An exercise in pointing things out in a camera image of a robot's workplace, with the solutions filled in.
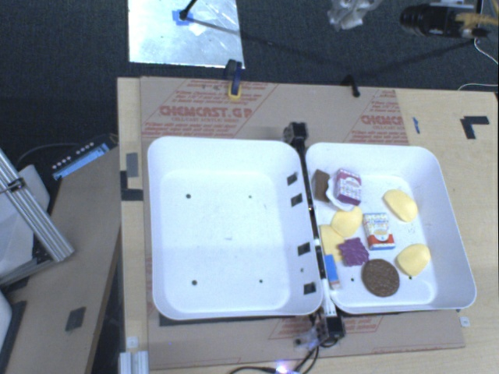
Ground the brown cardboard board red print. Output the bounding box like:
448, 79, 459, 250
139, 76, 467, 372

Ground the brown chocolate piece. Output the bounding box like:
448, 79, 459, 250
311, 168, 332, 203

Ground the pink and purple carton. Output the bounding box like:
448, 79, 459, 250
334, 168, 363, 206

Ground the small white scalloped cup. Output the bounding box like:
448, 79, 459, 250
324, 175, 363, 212

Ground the thin black and white rod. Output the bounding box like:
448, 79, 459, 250
295, 138, 334, 316

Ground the white plastic tray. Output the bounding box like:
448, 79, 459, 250
147, 135, 325, 321
304, 142, 478, 316

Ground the yellow potato chip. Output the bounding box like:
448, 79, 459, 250
382, 189, 419, 224
330, 206, 364, 238
395, 242, 432, 278
318, 224, 346, 266

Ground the orange and white carton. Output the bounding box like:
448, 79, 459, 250
362, 212, 396, 252

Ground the purple square biscuit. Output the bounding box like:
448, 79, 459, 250
337, 237, 370, 269

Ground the blue and white packet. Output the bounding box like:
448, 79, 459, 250
323, 253, 342, 290

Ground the brown round biscuit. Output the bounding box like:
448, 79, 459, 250
360, 258, 401, 298

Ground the black cylinder on white bracket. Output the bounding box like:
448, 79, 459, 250
399, 0, 488, 39

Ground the black block with thin wires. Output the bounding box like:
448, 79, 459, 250
293, 312, 347, 351
282, 121, 310, 145

